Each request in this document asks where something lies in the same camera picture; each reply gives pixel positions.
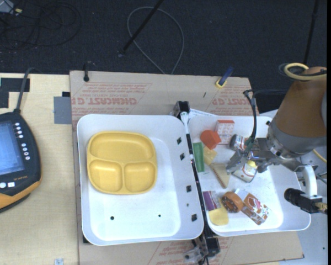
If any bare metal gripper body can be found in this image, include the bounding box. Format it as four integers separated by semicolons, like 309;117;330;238
249;136;303;173

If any white bottle with yellow cap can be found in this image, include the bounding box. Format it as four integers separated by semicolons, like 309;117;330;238
232;160;258;183

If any small silver can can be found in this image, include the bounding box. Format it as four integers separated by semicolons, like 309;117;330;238
229;134;250;152

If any beige sandwich slice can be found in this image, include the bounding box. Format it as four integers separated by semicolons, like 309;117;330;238
209;162;231;189

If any yellow cheese wedge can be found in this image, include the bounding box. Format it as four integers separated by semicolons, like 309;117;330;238
203;145;218;166

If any white plastic tray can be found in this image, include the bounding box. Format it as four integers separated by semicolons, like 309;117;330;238
188;114;312;238
76;113;205;246

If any orange and white small carton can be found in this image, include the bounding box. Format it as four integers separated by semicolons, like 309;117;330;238
215;119;236;145

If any orange house-shaped block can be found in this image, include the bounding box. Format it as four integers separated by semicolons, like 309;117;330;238
200;129;222;151

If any green rectangular packet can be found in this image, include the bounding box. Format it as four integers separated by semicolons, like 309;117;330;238
193;141;206;173

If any orange doughnut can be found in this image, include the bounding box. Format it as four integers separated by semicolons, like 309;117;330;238
221;190;244;214

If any orange and white milk carton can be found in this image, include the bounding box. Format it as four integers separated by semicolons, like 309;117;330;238
237;188;270;226

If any thin black and white rod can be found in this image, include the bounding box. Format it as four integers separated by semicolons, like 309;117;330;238
180;111;212;237

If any purple packet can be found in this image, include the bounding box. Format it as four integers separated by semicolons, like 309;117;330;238
202;190;222;212

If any yellow flat slice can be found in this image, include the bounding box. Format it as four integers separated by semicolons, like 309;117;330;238
208;203;230;227

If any white paper sheet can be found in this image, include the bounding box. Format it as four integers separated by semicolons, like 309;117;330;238
188;108;219;119

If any brown cardboard board red print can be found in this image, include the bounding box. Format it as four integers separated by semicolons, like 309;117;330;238
69;70;305;265

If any yellow divided plate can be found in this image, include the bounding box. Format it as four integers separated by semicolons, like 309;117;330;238
86;131;158;195

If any black cylinder on white bracket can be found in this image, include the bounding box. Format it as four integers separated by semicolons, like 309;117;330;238
284;165;328;215

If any black block with thin wires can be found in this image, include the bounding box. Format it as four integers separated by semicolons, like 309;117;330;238
191;235;221;262
173;100;190;118

